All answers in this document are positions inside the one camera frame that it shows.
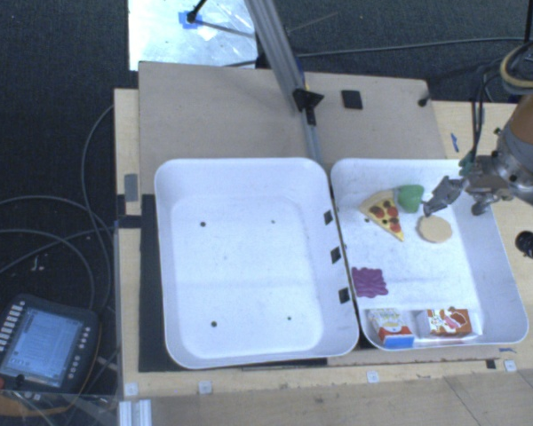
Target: beige disc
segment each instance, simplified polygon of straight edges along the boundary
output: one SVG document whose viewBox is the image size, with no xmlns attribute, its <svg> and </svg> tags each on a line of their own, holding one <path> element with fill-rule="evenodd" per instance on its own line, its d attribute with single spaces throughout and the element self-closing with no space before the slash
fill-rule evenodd
<svg viewBox="0 0 533 426">
<path fill-rule="evenodd" d="M 418 233 L 426 241 L 442 243 L 452 236 L 452 227 L 446 219 L 431 215 L 418 220 Z"/>
</svg>

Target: small box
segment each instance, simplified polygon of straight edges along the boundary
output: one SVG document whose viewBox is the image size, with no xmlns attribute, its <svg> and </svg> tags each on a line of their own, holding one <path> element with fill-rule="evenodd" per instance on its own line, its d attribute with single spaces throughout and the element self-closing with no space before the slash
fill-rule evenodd
<svg viewBox="0 0 533 426">
<path fill-rule="evenodd" d="M 428 309 L 417 320 L 424 336 L 461 337 L 473 331 L 467 309 Z"/>
<path fill-rule="evenodd" d="M 408 349 L 415 342 L 415 336 L 396 309 L 372 309 L 367 317 L 386 349 Z"/>
</svg>

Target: white tray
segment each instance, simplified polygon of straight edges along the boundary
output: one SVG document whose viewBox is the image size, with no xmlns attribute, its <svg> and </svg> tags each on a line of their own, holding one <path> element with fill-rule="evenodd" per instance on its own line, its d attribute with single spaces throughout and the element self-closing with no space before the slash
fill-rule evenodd
<svg viewBox="0 0 533 426">
<path fill-rule="evenodd" d="M 453 231 L 450 240 L 442 244 L 426 242 L 418 235 L 422 206 L 416 214 L 400 215 L 404 242 L 366 222 L 358 210 L 375 192 L 401 185 L 422 185 L 426 201 L 445 175 L 458 177 L 457 161 L 345 159 L 331 171 L 349 268 L 380 269 L 386 281 L 388 294 L 356 297 L 362 330 L 381 349 L 385 348 L 367 318 L 370 309 L 401 311 L 416 335 L 414 348 L 515 343 L 527 334 L 527 315 L 490 209 L 473 216 L 473 199 L 462 193 L 454 204 L 437 213 L 450 222 Z M 431 339 L 419 330 L 419 312 L 451 306 L 470 311 L 474 334 Z"/>
<path fill-rule="evenodd" d="M 353 349 L 359 324 L 318 164 L 169 161 L 156 172 L 155 197 L 165 340 L 181 366 Z"/>
</svg>

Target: black bracket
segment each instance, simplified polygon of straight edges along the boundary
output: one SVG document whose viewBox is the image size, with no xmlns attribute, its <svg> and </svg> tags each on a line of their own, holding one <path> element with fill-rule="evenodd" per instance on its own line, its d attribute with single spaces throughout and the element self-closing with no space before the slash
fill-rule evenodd
<svg viewBox="0 0 533 426">
<path fill-rule="evenodd" d="M 312 91 L 306 91 L 304 89 L 296 89 L 292 92 L 294 102 L 300 112 L 306 110 L 306 121 L 309 125 L 316 125 L 316 117 L 314 115 L 314 108 L 320 104 L 323 100 L 323 95 L 314 93 Z"/>
</svg>

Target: toy pizza slice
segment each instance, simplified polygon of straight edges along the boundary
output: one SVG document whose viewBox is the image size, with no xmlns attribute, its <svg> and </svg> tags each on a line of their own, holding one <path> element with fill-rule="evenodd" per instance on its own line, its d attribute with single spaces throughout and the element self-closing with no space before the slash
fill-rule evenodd
<svg viewBox="0 0 533 426">
<path fill-rule="evenodd" d="M 394 203 L 392 189 L 373 194 L 369 199 L 363 201 L 359 210 L 382 229 L 404 241 L 399 222 L 399 210 Z"/>
</svg>

